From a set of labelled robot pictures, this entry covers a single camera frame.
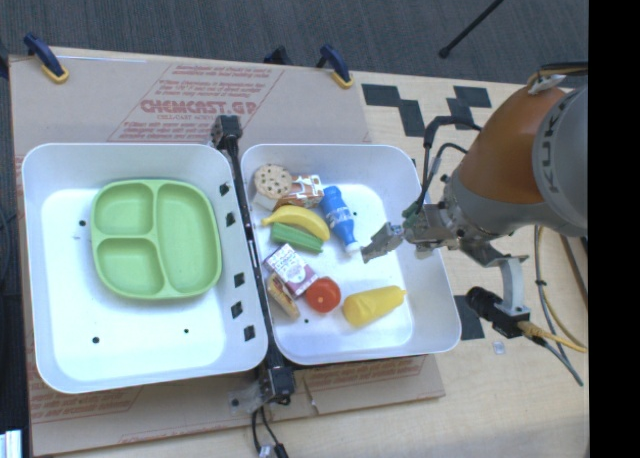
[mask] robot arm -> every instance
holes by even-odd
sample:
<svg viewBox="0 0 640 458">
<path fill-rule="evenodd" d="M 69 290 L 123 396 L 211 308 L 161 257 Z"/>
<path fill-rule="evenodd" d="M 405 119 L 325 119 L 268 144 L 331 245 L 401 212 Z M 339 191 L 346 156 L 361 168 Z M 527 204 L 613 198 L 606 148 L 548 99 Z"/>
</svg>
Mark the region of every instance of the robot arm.
<svg viewBox="0 0 640 458">
<path fill-rule="evenodd" d="M 441 200 L 423 204 L 422 196 L 403 212 L 401 226 L 385 223 L 362 248 L 364 262 L 403 241 L 419 250 L 460 250 L 483 267 L 500 267 L 504 297 L 493 295 L 491 311 L 495 305 L 508 321 L 528 319 L 520 271 L 527 257 L 504 255 L 491 241 L 526 225 L 587 235 L 588 87 L 565 93 L 554 86 L 563 78 L 538 73 L 512 94 L 445 177 Z M 469 302 L 486 298 L 472 291 Z M 494 328 L 507 337 L 521 335 L 509 324 L 494 321 Z"/>
</svg>

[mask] bottle cap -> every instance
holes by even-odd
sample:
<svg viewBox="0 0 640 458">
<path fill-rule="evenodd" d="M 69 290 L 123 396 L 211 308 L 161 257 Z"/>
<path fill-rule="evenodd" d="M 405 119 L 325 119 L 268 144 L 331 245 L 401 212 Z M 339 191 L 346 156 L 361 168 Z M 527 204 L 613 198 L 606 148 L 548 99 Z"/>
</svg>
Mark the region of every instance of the bottle cap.
<svg viewBox="0 0 640 458">
<path fill-rule="evenodd" d="M 349 254 L 355 254 L 356 252 L 360 251 L 360 243 L 358 243 L 357 241 L 349 243 L 347 246 L 345 246 L 345 250 Z"/>
</svg>

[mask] green cucumber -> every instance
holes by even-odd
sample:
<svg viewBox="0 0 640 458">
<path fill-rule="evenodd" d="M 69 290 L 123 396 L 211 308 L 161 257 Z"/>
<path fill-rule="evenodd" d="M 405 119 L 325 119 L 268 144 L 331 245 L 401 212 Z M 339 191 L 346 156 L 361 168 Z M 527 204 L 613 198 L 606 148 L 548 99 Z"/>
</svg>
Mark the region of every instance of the green cucumber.
<svg viewBox="0 0 640 458">
<path fill-rule="evenodd" d="M 306 230 L 275 222 L 271 224 L 271 240 L 276 243 L 289 243 L 294 249 L 302 248 L 309 252 L 322 252 L 323 241 Z"/>
</svg>

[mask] bottle label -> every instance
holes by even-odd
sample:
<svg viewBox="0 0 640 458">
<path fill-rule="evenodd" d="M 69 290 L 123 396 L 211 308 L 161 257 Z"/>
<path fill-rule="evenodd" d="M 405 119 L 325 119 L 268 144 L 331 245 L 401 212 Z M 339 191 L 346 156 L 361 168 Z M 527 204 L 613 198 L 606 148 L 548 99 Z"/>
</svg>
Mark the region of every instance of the bottle label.
<svg viewBox="0 0 640 458">
<path fill-rule="evenodd" d="M 351 211 L 348 207 L 343 206 L 327 213 L 327 223 L 329 228 L 333 229 L 339 223 L 347 222 L 353 219 Z"/>
</svg>

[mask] toy vegetable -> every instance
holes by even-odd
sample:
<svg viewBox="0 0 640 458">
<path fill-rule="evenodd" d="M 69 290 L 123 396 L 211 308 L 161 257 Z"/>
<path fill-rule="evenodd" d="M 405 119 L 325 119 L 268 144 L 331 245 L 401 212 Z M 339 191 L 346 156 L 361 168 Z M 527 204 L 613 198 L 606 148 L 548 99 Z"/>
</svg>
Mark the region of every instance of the toy vegetable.
<svg viewBox="0 0 640 458">
<path fill-rule="evenodd" d="M 326 313 L 340 304 L 342 294 L 338 284 L 329 277 L 322 277 L 309 286 L 305 299 L 312 309 Z"/>
<path fill-rule="evenodd" d="M 342 312 L 353 326 L 363 326 L 402 305 L 407 292 L 398 286 L 378 287 L 349 295 Z"/>
</svg>

